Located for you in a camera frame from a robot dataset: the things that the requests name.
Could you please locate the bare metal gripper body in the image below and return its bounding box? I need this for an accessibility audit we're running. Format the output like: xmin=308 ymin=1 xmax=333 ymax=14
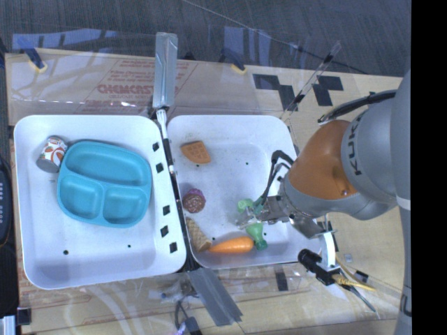
xmin=257 ymin=195 xmax=291 ymax=225

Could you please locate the brown and purple biscuit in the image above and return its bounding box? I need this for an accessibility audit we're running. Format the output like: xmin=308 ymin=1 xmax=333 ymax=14
xmin=182 ymin=188 xmax=207 ymax=214

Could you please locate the tan ice cream cone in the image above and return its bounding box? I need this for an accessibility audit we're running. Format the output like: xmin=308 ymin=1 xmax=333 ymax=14
xmin=184 ymin=216 xmax=213 ymax=253

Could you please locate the blue divided plate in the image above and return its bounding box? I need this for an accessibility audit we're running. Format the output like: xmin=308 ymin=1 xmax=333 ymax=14
xmin=57 ymin=140 xmax=154 ymax=230

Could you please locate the brown cardboard board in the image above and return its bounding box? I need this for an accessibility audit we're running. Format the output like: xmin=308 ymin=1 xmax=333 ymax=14
xmin=5 ymin=49 xmax=404 ymax=335

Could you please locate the orange carrot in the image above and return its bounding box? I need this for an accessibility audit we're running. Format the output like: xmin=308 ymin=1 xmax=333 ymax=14
xmin=208 ymin=236 xmax=255 ymax=255

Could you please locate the black cylinder on white bracket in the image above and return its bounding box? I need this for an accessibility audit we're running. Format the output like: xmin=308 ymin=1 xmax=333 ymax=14
xmin=298 ymin=230 xmax=338 ymax=287

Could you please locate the orange waffle biscuit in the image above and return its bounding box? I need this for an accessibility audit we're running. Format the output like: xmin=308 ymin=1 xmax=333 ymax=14
xmin=180 ymin=140 xmax=212 ymax=165

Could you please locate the white and orange can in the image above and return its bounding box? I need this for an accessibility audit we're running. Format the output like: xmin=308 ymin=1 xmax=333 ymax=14
xmin=36 ymin=135 xmax=68 ymax=174

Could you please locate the white plastic tray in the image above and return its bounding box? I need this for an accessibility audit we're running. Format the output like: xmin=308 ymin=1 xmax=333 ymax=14
xmin=166 ymin=114 xmax=324 ymax=271
xmin=13 ymin=114 xmax=188 ymax=290

